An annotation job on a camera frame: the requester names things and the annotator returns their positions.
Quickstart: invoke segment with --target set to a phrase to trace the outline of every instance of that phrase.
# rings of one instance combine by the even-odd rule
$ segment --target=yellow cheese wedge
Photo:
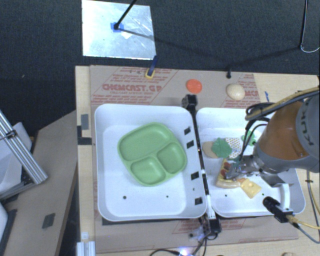
[[[256,194],[258,194],[261,190],[261,187],[254,183],[253,181],[250,181],[248,178],[246,178],[240,185],[242,190],[247,194],[249,198],[254,198]]]

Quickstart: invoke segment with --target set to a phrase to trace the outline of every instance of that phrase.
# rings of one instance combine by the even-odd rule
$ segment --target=black fabric
[[[137,4],[151,8],[159,68],[319,74],[319,51],[298,49],[304,0]],[[75,66],[151,64],[82,56],[81,11],[80,0],[0,1],[0,109],[30,135],[76,108]],[[319,11],[310,0],[306,50],[319,46]]]

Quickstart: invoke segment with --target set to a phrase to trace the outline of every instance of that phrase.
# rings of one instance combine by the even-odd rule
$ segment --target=gray surface
[[[134,5],[114,31],[128,4],[82,0],[83,55],[123,59],[152,60],[156,55],[149,6]]]

